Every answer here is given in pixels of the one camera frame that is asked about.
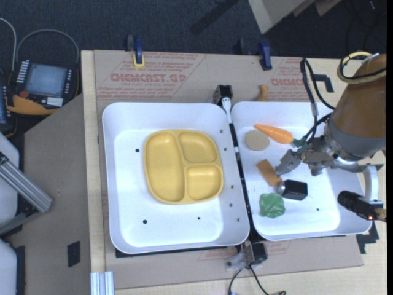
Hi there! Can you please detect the orange-brown bread slice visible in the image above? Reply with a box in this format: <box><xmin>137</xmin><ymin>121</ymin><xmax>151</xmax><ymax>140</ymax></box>
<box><xmin>255</xmin><ymin>159</ymin><xmax>283</xmax><ymax>187</ymax></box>

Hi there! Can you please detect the tan round biscuit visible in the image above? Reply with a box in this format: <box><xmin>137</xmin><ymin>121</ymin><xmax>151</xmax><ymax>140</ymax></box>
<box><xmin>244</xmin><ymin>129</ymin><xmax>271</xmax><ymax>151</ymax></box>

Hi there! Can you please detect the thin black and white rod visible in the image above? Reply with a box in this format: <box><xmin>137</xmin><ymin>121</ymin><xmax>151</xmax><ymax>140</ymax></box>
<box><xmin>221</xmin><ymin>97</ymin><xmax>254</xmax><ymax>229</ymax></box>

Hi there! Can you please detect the black bottle with silver cap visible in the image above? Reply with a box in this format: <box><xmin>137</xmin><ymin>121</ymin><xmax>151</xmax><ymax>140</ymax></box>
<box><xmin>276</xmin><ymin>179</ymin><xmax>309</xmax><ymax>202</ymax></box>

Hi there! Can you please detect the brown cardboard board red print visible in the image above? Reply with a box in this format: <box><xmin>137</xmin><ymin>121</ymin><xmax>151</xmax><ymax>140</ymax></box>
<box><xmin>93</xmin><ymin>50</ymin><xmax>365</xmax><ymax>290</ymax></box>

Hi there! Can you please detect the orange carrot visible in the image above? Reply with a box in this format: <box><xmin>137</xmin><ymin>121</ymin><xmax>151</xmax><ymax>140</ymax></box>
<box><xmin>254</xmin><ymin>123</ymin><xmax>304</xmax><ymax>146</ymax></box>

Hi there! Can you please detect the tan curved toy food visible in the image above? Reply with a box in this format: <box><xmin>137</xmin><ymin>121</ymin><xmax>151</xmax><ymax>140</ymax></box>
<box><xmin>252</xmin><ymin>84</ymin><xmax>270</xmax><ymax>102</ymax></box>

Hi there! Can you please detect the yellow divided plate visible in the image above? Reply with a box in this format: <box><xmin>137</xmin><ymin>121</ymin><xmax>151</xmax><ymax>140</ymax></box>
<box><xmin>142</xmin><ymin>129</ymin><xmax>225</xmax><ymax>205</ymax></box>

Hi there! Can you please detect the white plastic tray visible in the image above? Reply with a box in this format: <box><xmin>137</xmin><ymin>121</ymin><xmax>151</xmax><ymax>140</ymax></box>
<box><xmin>101</xmin><ymin>101</ymin><xmax>251</xmax><ymax>255</ymax></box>
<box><xmin>230</xmin><ymin>100</ymin><xmax>374</xmax><ymax>242</ymax></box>

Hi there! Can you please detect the black cylinder on white bracket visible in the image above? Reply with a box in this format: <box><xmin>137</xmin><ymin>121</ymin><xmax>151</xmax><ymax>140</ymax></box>
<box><xmin>333</xmin><ymin>157</ymin><xmax>385</xmax><ymax>221</ymax></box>

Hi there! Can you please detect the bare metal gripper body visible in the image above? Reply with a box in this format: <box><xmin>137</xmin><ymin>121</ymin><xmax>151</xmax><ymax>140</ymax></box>
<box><xmin>300</xmin><ymin>135</ymin><xmax>341</xmax><ymax>169</ymax></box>

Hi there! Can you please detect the green broccoli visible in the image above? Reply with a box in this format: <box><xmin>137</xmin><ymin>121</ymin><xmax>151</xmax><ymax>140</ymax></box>
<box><xmin>259</xmin><ymin>192</ymin><xmax>286</xmax><ymax>219</ymax></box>

